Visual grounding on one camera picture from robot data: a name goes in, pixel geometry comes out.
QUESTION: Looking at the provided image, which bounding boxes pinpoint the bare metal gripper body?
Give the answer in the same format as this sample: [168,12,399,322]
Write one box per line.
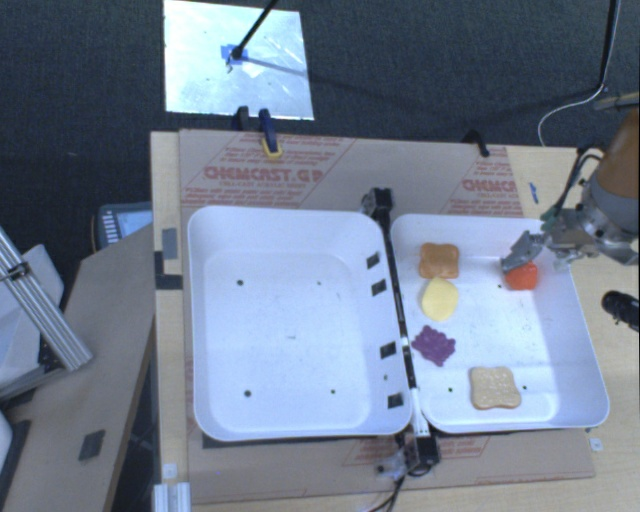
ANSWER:
[541,207,640,267]

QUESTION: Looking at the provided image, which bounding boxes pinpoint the red-orange toy block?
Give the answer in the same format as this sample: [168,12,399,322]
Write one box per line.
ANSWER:
[503,262,540,292]

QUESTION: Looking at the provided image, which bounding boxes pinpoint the orange toy biscuit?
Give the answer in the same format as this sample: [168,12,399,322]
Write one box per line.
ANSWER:
[418,242,461,281]

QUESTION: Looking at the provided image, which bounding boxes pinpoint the white plastic tray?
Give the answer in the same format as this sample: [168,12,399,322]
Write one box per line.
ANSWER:
[389,213,612,435]
[186,204,416,443]

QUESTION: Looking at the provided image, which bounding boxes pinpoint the yellow toy crisp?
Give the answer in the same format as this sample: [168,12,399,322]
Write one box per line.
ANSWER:
[420,276,460,323]

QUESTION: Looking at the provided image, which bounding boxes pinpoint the purple toy grapes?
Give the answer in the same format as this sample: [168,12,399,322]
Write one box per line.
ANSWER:
[410,324,458,368]

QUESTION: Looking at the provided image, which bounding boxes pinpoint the thin black and white rod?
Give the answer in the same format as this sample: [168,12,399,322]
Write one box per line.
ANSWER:
[378,213,429,438]

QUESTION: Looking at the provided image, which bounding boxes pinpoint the beige toy bread slice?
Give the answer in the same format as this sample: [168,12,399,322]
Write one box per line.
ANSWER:
[468,365,523,412]

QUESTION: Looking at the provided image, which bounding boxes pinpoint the brown cardboard board, red print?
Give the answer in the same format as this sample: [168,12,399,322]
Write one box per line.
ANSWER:
[177,128,598,506]

